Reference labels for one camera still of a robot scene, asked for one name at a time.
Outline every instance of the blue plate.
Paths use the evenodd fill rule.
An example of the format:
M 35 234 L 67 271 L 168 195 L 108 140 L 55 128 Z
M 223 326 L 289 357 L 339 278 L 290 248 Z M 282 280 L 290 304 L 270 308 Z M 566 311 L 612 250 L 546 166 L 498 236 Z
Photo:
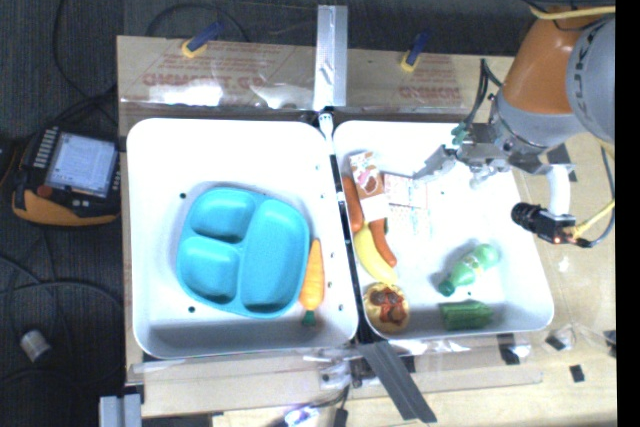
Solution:
M 191 206 L 180 236 L 178 280 L 194 299 L 254 318 L 285 313 L 298 299 L 309 226 L 266 194 L 217 187 Z

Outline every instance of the handheld device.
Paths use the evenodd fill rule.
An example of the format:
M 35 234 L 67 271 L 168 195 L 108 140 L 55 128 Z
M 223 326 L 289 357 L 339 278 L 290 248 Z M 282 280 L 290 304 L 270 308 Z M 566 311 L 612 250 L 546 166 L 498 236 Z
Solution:
M 13 212 L 37 224 L 90 226 L 120 214 L 120 169 L 115 141 L 65 130 L 39 131 L 15 171 Z

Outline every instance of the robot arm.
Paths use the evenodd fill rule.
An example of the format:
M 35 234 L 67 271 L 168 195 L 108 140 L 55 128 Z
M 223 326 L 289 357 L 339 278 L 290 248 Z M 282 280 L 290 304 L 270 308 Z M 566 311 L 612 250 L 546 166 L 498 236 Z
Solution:
M 615 7 L 598 5 L 604 3 L 600 0 L 585 0 L 591 4 L 586 8 L 578 8 L 578 0 L 526 1 L 537 20 L 504 82 L 499 83 L 482 61 L 476 102 L 471 114 L 453 131 L 453 148 L 443 145 L 414 177 L 433 178 L 456 161 L 473 173 L 472 186 L 511 167 L 546 175 L 551 192 L 549 207 L 519 203 L 512 219 L 551 243 L 591 247 L 581 238 L 582 233 L 611 212 L 615 203 L 576 226 L 575 217 L 568 214 L 571 167 L 544 164 L 540 156 L 580 132 L 590 132 L 613 154 Z M 545 10 L 540 3 L 551 8 Z M 489 121 L 474 123 L 490 81 L 499 86 L 499 91 L 493 97 Z

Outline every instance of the wire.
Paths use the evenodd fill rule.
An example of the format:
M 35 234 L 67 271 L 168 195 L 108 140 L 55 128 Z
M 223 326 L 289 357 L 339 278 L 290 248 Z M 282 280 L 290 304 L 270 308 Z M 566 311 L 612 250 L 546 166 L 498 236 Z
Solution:
M 53 21 L 53 31 L 52 31 L 52 36 L 51 36 L 51 52 L 53 54 L 53 62 L 58 70 L 58 72 L 60 73 L 60 75 L 62 76 L 62 78 L 64 79 L 64 81 L 71 87 L 73 88 L 76 92 L 78 92 L 81 96 L 83 96 L 85 99 L 89 99 L 89 101 L 91 102 L 91 96 L 89 94 L 87 94 L 86 91 L 84 91 L 84 89 L 77 84 L 74 80 L 71 79 L 71 77 L 69 77 L 69 75 L 67 75 L 67 73 L 64 70 L 64 67 L 62 66 L 62 62 L 60 59 L 60 53 L 59 53 L 59 49 L 58 49 L 58 39 L 60 36 L 60 23 L 62 20 L 62 10 L 64 8 L 64 5 L 66 4 L 67 0 L 59 0 L 58 1 L 58 7 L 56 8 L 56 14 L 54 17 L 54 21 Z M 111 89 L 114 89 L 114 86 L 111 86 L 108 90 L 107 93 L 109 91 L 111 91 Z M 98 98 L 102 98 L 103 95 L 96 95 L 96 97 Z M 117 126 L 117 121 L 113 118 L 113 116 L 111 116 L 108 112 L 106 112 L 102 107 L 98 106 L 97 109 L 104 114 L 104 116 L 107 117 L 107 119 L 109 119 L 109 121 L 114 125 Z
M 600 210 L 597 214 L 595 214 L 591 219 L 588 219 L 587 221 L 583 222 L 581 225 L 579 225 L 579 227 L 576 227 L 576 232 L 577 233 L 573 233 L 572 235 L 577 235 L 578 238 L 575 239 L 575 244 L 579 247 L 582 248 L 592 248 L 597 246 L 598 244 L 600 244 L 611 232 L 611 230 L 613 229 L 613 226 L 615 224 L 615 218 L 616 218 L 616 210 L 615 210 L 615 197 L 616 197 L 616 193 L 615 193 L 615 180 L 613 178 L 613 172 L 611 171 L 611 166 L 609 165 L 609 158 L 607 156 L 607 151 L 604 148 L 604 146 L 600 147 L 600 154 L 602 155 L 602 160 L 604 162 L 604 166 L 605 166 L 605 171 L 607 173 L 607 179 L 609 180 L 609 189 L 611 190 L 611 196 L 612 196 L 612 200 L 602 209 Z M 609 223 L 607 224 L 607 227 L 604 229 L 604 231 L 602 232 L 602 234 L 595 240 L 586 240 L 583 238 L 580 238 L 580 234 L 583 233 L 584 231 L 586 231 L 588 228 L 590 228 L 593 224 L 595 224 L 596 221 L 598 221 L 599 219 L 601 219 L 607 212 L 611 212 L 611 217 L 609 218 Z
M 537 18 L 542 20 L 566 20 L 568 18 L 580 18 L 582 16 L 615 14 L 616 12 L 616 6 L 574 9 L 572 11 L 560 11 L 558 13 L 548 13 L 534 6 L 529 6 L 529 9 Z
M 79 400 L 83 396 L 83 389 L 81 383 L 72 379 L 71 376 L 59 370 L 47 369 L 47 368 L 26 368 L 18 370 L 12 374 L 6 375 L 0 378 L 0 390 L 7 386 L 13 385 L 16 382 L 22 381 L 26 378 L 37 378 L 38 380 L 50 379 L 65 384 L 69 389 L 73 391 L 74 397 L 69 402 L 68 421 L 65 425 L 76 426 L 77 422 L 73 420 L 73 403 L 74 400 Z
M 467 117 L 462 122 L 465 129 L 471 123 L 473 123 L 473 120 L 475 119 L 476 114 L 478 113 L 478 109 L 482 105 L 482 102 L 484 101 L 484 98 L 487 95 L 489 80 L 491 80 L 491 82 L 496 84 L 498 87 L 502 87 L 502 83 L 497 79 L 497 77 L 489 69 L 489 66 L 487 65 L 487 61 L 485 59 L 480 59 L 480 79 L 478 81 L 478 90 L 476 92 L 476 99 L 473 102 L 473 107 L 471 108 L 471 111 L 469 112 Z
M 44 241 L 44 248 L 47 255 L 47 265 L 49 267 L 49 274 L 51 275 L 51 280 L 55 281 L 57 279 L 56 276 L 56 268 L 53 264 L 53 251 L 51 250 L 51 242 L 49 241 L 48 229 L 42 228 L 42 240 Z M 67 323 L 67 319 L 64 316 L 64 312 L 62 311 L 62 307 L 60 306 L 60 302 L 58 301 L 58 297 L 53 293 L 53 298 L 56 303 L 56 312 L 59 312 L 60 318 L 62 319 L 62 328 L 64 331 L 65 339 L 68 341 L 67 343 L 67 356 L 69 356 L 69 360 L 73 359 L 73 347 L 71 341 L 71 331 L 69 330 L 69 324 Z
M 38 242 L 40 241 L 40 239 L 36 240 L 33 245 L 31 246 L 31 248 L 29 248 L 28 253 L 31 254 L 31 251 L 33 248 L 35 248 L 35 246 L 38 244 Z M 13 269 L 13 273 L 11 274 L 11 276 L 9 277 L 9 283 L 7 284 L 7 289 L 0 292 L 0 294 L 7 294 L 8 298 L 7 301 L 5 302 L 5 317 L 8 319 L 7 322 L 7 328 L 10 331 L 11 335 L 14 337 L 14 339 L 16 340 L 16 342 L 18 341 L 18 334 L 17 334 L 17 330 L 15 328 L 15 324 L 14 324 L 14 317 L 11 314 L 11 304 L 12 304 L 12 300 L 13 300 L 13 291 L 14 291 L 14 286 L 15 286 L 15 282 L 16 279 L 18 277 L 19 273 L 24 274 L 25 276 L 27 276 L 29 279 L 31 279 L 32 281 L 34 281 L 35 283 L 40 283 L 40 279 L 33 274 L 31 271 L 29 271 L 27 268 L 23 267 L 21 264 L 19 264 L 18 262 L 12 260 L 11 258 L 7 257 L 6 255 L 3 255 L 2 253 L 0 253 L 0 262 L 4 263 L 5 265 L 8 265 L 9 267 L 11 267 Z M 51 299 L 52 300 L 56 300 L 55 295 L 52 292 L 48 292 Z M 51 333 L 50 333 L 50 337 L 52 336 L 54 330 L 55 330 L 55 323 L 58 317 L 59 311 L 57 308 L 54 309 L 54 317 L 52 320 L 52 324 L 53 324 L 53 328 L 51 329 Z M 64 320 L 64 318 L 62 318 L 62 322 L 63 322 L 63 327 L 65 330 L 65 334 L 68 333 L 68 326 L 66 325 L 66 322 Z
M 218 6 L 214 4 L 208 4 L 206 2 L 180 2 L 178 4 L 169 6 L 166 9 L 163 9 L 162 11 L 160 11 L 160 13 L 158 13 L 153 18 L 153 20 L 151 20 L 151 22 L 149 22 L 149 25 L 147 26 L 147 29 L 145 30 L 144 35 L 148 37 L 154 36 L 156 31 L 158 30 L 159 25 L 164 21 L 165 18 L 172 16 L 174 13 L 184 9 L 204 9 L 207 11 L 211 11 L 216 15 L 222 15 L 229 22 L 231 22 L 231 25 L 233 25 L 236 28 L 236 30 L 240 33 L 240 35 L 242 36 L 245 42 L 247 43 L 251 42 L 247 33 L 244 31 L 240 23 L 234 17 L 232 17 L 226 11 L 220 9 Z
M 45 247 L 47 249 L 47 251 L 49 252 L 50 248 L 49 248 L 49 243 L 48 240 L 46 239 L 46 233 L 43 233 L 43 237 L 44 237 L 44 241 L 45 241 Z M 14 260 L 12 260 L 11 258 L 7 257 L 6 255 L 0 254 L 0 262 L 9 265 L 10 267 L 12 267 L 15 271 L 20 271 L 23 274 L 27 275 L 32 281 L 34 281 L 34 284 L 29 284 L 29 285 L 22 285 L 20 287 L 14 287 L 14 283 L 15 283 L 15 278 L 12 278 L 12 281 L 9 285 L 9 288 L 6 290 L 2 290 L 0 291 L 0 296 L 3 295 L 7 295 L 7 302 L 5 304 L 5 310 L 10 311 L 9 307 L 12 304 L 12 300 L 13 300 L 13 295 L 16 292 L 21 292 L 21 291 L 26 291 L 26 290 L 38 290 L 38 289 L 44 289 L 45 291 L 47 291 L 52 299 L 55 300 L 56 302 L 56 308 L 55 308 L 55 313 L 56 315 L 59 315 L 60 318 L 62 319 L 62 323 L 63 323 L 63 330 L 64 330 L 64 335 L 67 341 L 68 345 L 68 350 L 69 350 L 69 355 L 72 356 L 73 355 L 73 350 L 71 347 L 71 334 L 69 331 L 69 327 L 68 324 L 66 323 L 66 320 L 64 318 L 64 315 L 62 314 L 61 311 L 61 307 L 59 305 L 59 303 L 57 302 L 57 298 L 55 295 L 53 295 L 52 290 L 50 289 L 56 289 L 56 288 L 76 288 L 76 289 L 81 289 L 81 290 L 89 290 L 92 291 L 102 297 L 105 297 L 106 299 L 108 299 L 113 305 L 116 306 L 116 308 L 119 311 L 123 311 L 123 305 L 122 302 L 117 299 L 116 297 L 114 297 L 113 295 L 111 295 L 111 293 L 107 292 L 106 290 L 104 290 L 103 288 L 99 287 L 98 285 L 94 285 L 92 283 L 87 283 L 84 281 L 74 281 L 74 280 L 54 280 L 54 281 L 41 281 L 37 276 L 35 276 L 31 271 L 29 271 L 28 269 L 26 269 L 25 267 L 23 267 L 22 265 L 20 265 L 19 263 L 15 262 Z M 53 263 L 50 261 L 50 266 L 52 268 L 52 272 L 53 272 Z M 13 334 L 15 336 L 15 328 L 13 327 L 13 323 L 10 322 L 10 327 L 13 331 Z M 94 379 L 76 379 L 76 382 L 82 386 L 93 386 L 96 384 L 99 384 L 103 381 L 106 381 L 107 379 L 113 377 L 114 375 L 120 373 L 124 368 L 124 364 L 122 362 L 118 362 L 116 365 L 114 365 L 111 369 L 109 369 L 105 374 L 94 378 Z
M 335 406 L 336 404 L 339 404 L 340 402 L 342 402 L 342 406 L 344 407 L 346 401 L 347 401 L 347 396 L 349 395 L 349 388 L 350 386 L 347 384 L 344 388 L 342 388 L 342 390 L 340 390 L 340 393 L 338 393 L 338 395 L 332 399 L 329 399 L 325 402 L 320 402 L 318 404 L 314 404 L 311 403 L 309 404 L 311 407 L 316 407 L 318 409 L 320 408 L 325 408 L 325 407 L 332 407 Z
M 116 93 L 116 85 L 112 85 L 109 89 L 107 89 L 104 93 L 97 94 L 95 96 L 87 96 L 83 98 L 79 102 L 71 105 L 60 114 L 58 114 L 52 121 L 52 124 L 56 123 L 79 123 L 80 120 L 72 121 L 74 116 L 79 116 L 81 114 L 88 115 L 89 110 L 100 109 L 100 104 L 106 100 L 108 100 L 111 96 Z

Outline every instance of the yellow banana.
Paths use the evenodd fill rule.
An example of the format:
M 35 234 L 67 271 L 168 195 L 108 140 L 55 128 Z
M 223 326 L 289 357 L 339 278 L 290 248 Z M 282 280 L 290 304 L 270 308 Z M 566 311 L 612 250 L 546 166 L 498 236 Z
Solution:
M 384 261 L 376 249 L 368 224 L 365 223 L 362 229 L 354 235 L 353 246 L 358 260 L 375 280 L 387 285 L 393 285 L 398 281 L 393 267 Z

